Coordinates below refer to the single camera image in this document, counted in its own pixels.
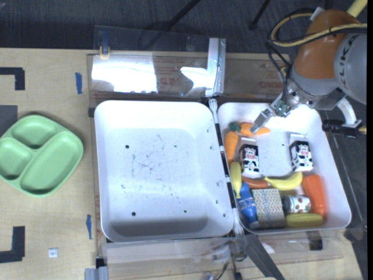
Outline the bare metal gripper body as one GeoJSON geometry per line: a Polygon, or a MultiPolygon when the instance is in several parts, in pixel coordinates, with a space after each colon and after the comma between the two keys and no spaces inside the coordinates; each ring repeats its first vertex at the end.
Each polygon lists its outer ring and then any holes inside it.
{"type": "Polygon", "coordinates": [[[315,103],[317,96],[310,94],[302,88],[290,86],[270,104],[269,111],[274,117],[288,117],[298,106],[310,106],[315,103]]]}

